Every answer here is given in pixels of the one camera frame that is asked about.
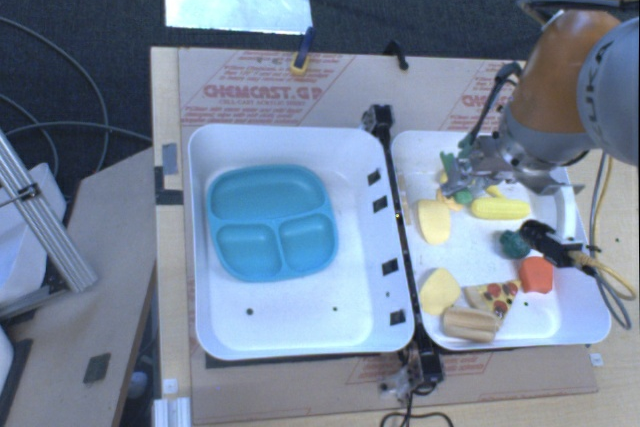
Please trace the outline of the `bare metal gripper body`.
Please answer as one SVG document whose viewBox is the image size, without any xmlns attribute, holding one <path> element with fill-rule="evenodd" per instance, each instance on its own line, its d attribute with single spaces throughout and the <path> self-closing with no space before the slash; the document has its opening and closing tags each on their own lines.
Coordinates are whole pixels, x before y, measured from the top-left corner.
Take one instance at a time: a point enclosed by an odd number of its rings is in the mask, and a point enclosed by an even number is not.
<svg viewBox="0 0 640 427">
<path fill-rule="evenodd" d="M 528 157 L 525 148 L 508 135 L 479 136 L 468 157 L 469 175 L 487 183 L 525 183 L 532 177 L 525 167 Z"/>
</svg>

